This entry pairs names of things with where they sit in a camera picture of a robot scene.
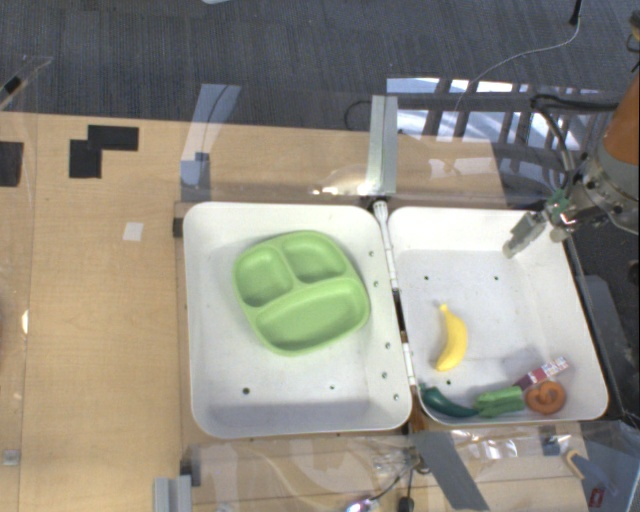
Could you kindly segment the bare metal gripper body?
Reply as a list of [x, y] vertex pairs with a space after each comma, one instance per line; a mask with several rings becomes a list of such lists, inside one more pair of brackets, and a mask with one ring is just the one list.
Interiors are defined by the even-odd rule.
[[617, 184], [602, 168], [582, 167], [549, 199], [550, 238], [564, 241], [578, 229], [606, 222], [639, 235], [638, 179]]

